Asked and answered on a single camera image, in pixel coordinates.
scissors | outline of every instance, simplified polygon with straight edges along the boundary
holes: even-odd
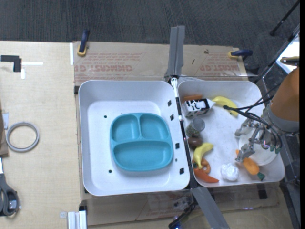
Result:
[[[0,157],[0,214],[11,216],[19,209],[19,198],[17,192],[13,190],[5,181]]]

white tray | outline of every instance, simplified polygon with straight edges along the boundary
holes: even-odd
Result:
[[[231,99],[237,107],[246,107],[259,100],[261,92],[252,82],[247,81],[185,81],[179,84],[178,94],[180,99],[184,96],[202,94],[203,98],[213,99],[216,96],[224,96]],[[261,116],[264,105],[254,107],[251,112]],[[240,114],[234,117],[222,107],[214,105],[205,115],[200,115],[205,121],[205,129],[202,131],[203,141],[214,144],[214,148],[204,155],[211,165],[210,176],[219,179],[219,183],[206,183],[197,180],[204,187],[224,187],[251,183],[277,182],[283,179],[285,167],[280,155],[269,164],[260,166],[260,172],[265,174],[265,179],[260,181],[257,176],[250,175],[242,164],[235,161],[235,150],[239,149],[239,138],[234,136],[246,119]],[[185,118],[183,124],[187,126],[193,118]],[[233,162],[240,170],[237,181],[222,179],[220,168],[222,164]]]
[[[87,81],[79,88],[83,183],[95,196],[175,191],[190,180],[173,88],[163,81]],[[152,113],[167,123],[173,142],[171,163],[155,171],[126,171],[111,155],[113,120]]]

black scissors handle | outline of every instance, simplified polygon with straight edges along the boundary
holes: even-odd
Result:
[[[9,201],[16,201],[16,208],[10,208]],[[13,190],[5,181],[4,174],[0,174],[0,212],[2,211],[6,216],[11,216],[17,212],[19,208],[19,198],[17,192]]]

blue clamp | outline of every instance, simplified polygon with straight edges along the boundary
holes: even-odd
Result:
[[[87,52],[86,43],[87,43],[88,37],[89,37],[89,30],[84,29],[84,31],[82,33],[81,44],[78,46],[78,49],[77,49],[77,55],[80,57],[83,57],[86,55],[86,52]]]
[[[253,51],[250,49],[241,49],[238,51],[230,51],[228,52],[228,56],[230,59],[238,59],[239,56],[243,57],[243,60],[245,60],[248,56],[251,56],[253,54]]]

blue plate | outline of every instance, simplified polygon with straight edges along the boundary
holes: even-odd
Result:
[[[110,144],[115,163],[127,171],[161,169],[173,159],[171,133],[156,114],[118,116],[111,124]]]

